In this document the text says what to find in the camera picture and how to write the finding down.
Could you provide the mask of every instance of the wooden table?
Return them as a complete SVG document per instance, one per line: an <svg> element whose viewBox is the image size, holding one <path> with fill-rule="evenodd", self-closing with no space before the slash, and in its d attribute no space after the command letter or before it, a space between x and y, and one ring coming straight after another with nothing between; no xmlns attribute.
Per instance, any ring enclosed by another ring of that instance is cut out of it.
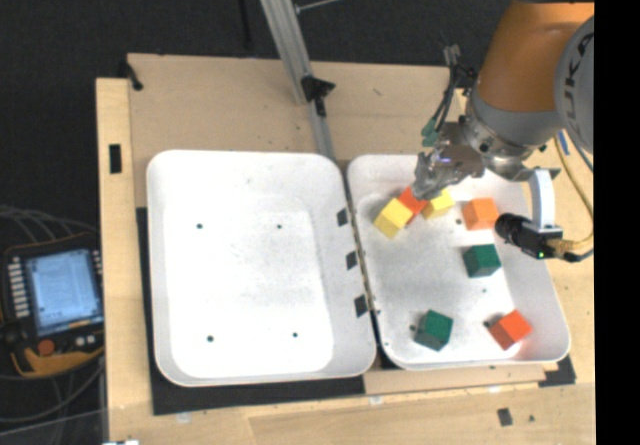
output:
<svg viewBox="0 0 640 445"><path fill-rule="evenodd" d="M171 148L313 152L315 145L307 110L294 103L279 60L131 54L128 62L144 85L141 91L125 79L96 82L111 440L595 443L593 258L548 264L572 335L570 363L418 373L376 363L364 375L362 396L154 415L135 216L146 205L148 161ZM420 129L442 97L446 68L313 67L316 77L336 84L326 105L341 167L366 153L420 151ZM461 96L456 98L461 106ZM118 159L120 166L113 162ZM577 155L570 162L592 198L591 173ZM528 164L560 166L553 148ZM557 222L566 237L581 238L591 226L587 211L566 173L554 186ZM571 367L575 382L557 384L554 379L566 378ZM547 380L551 386L541 387ZM506 413L511 425L501 422Z"/></svg>

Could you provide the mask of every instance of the cube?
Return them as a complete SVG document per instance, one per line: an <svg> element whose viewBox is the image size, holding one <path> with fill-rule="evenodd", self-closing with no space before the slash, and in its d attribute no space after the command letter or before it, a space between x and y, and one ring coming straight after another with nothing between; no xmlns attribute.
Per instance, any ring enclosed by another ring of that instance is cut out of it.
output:
<svg viewBox="0 0 640 445"><path fill-rule="evenodd" d="M505 351L532 331L533 328L518 310L508 313L489 328L493 338Z"/></svg>
<svg viewBox="0 0 640 445"><path fill-rule="evenodd" d="M429 310L420 319L414 340L434 351L439 351L449 342L453 319Z"/></svg>
<svg viewBox="0 0 640 445"><path fill-rule="evenodd" d="M502 267L498 251L493 244L471 246L462 258L470 278L490 276Z"/></svg>
<svg viewBox="0 0 640 445"><path fill-rule="evenodd" d="M449 209L451 209L455 205L455 201L449 194L449 191L443 189L440 191L440 196L433 198L427 202L424 209L422 210L422 215L426 218L434 218L438 216L444 216Z"/></svg>
<svg viewBox="0 0 640 445"><path fill-rule="evenodd" d="M393 239L412 217L413 212L400 203L397 198L392 198L378 214L373 225L389 239Z"/></svg>
<svg viewBox="0 0 640 445"><path fill-rule="evenodd" d="M427 205L427 200L418 200L411 190L411 186L407 187L402 194L398 196L398 201L402 203L405 207L407 207L412 213L413 216L409 221L411 221L416 214L419 214L422 209Z"/></svg>
<svg viewBox="0 0 640 445"><path fill-rule="evenodd" d="M493 228L500 213L493 198L474 198L462 207L467 230L486 230Z"/></svg>

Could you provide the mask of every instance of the black mat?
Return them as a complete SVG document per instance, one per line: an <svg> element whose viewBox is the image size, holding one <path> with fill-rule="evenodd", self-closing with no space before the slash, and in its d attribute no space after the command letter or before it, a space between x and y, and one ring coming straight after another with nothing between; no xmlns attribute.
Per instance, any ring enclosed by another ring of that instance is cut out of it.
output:
<svg viewBox="0 0 640 445"><path fill-rule="evenodd" d="M364 394L364 380L362 376L321 381L202 388L185 388L165 378L156 365L153 351L153 323L151 319L151 298L149 290L147 209L137 209L136 218L138 221L138 237L140 241L140 267L142 270L147 343L149 344L149 370L151 375L153 412L155 415L231 406L334 399L336 397Z"/></svg>

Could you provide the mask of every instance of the wooden board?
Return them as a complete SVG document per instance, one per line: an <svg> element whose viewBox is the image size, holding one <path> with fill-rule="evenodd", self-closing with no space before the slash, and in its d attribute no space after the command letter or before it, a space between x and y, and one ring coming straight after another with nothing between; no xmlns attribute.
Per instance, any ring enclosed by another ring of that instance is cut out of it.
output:
<svg viewBox="0 0 640 445"><path fill-rule="evenodd" d="M352 409L373 404L373 411L380 401L385 406L397 406L393 411L402 415L405 406L414 408L413 404L422 404L424 397L437 395L441 399L441 415L448 414L449 406L456 401L450 414L455 418L456 404L484 404L458 398L486 394L496 385L503 385L502 390L522 388L531 404L549 397L549 389L538 389L537 381L544 379L546 371L556 368L554 365L446 369L417 375L374 366L365 375L367 394L373 399L356 397L198 412L189 416L189 423L178 416L153 416L134 213L136 206L145 204L146 163L155 153L170 148L314 151L315 145L310 139L306 109L294 103L279 61L135 54L129 56L129 62L144 84L142 91L134 91L121 79L99 79L96 84L111 439L132 437L145 444L165 443L171 435L185 443L207 443L216 429L217 443L272 443L279 426L288 427L298 418L306 422L304 419L317 411L335 412L340 415L341 425L346 426L340 432L348 433L352 427L355 433L369 417ZM337 83L327 107L336 156L343 165L364 153L419 151L420 129L439 102L447 81L446 70L434 67L317 63L314 70L317 77ZM121 173L110 173L110 145L120 146ZM578 178L586 183L592 197L590 175L574 157ZM533 161L533 165L558 166L553 151L536 154ZM570 237L583 233L589 226L588 214L567 180L559 178L555 185L558 223ZM578 385L566 390L575 392L572 397L588 406L595 393L593 261L574 265L550 262L549 267L573 337L570 355ZM413 409L407 411L408 416L414 414ZM318 418L317 422L322 422L322 417ZM395 425L403 428L401 416L394 418ZM581 413L576 418L576 426L593 427L591 413ZM374 417L369 425L375 428L376 420ZM486 430L486 423L476 421L473 415L468 415L467 420L476 432ZM308 441L293 441L306 444L331 440L330 434L320 432L308 437Z"/></svg>

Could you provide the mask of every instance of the aluminum rod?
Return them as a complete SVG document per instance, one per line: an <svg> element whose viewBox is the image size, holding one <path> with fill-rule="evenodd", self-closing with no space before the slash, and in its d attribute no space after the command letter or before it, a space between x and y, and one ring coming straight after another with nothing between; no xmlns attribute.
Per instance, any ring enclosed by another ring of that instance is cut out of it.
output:
<svg viewBox="0 0 640 445"><path fill-rule="evenodd" d="M276 44L278 54L291 78L295 101L309 107L309 116L318 152L335 160L329 128L315 106L309 104L302 88L302 79L313 75L307 48L302 37L292 0L260 0Z"/></svg>
<svg viewBox="0 0 640 445"><path fill-rule="evenodd" d="M309 9L319 8L321 6L326 6L327 4L335 4L336 2L342 2L345 0L323 0L318 2L312 2L311 4L305 4L303 6L294 5L294 9L296 10L296 14L300 14L303 11L307 11Z"/></svg>

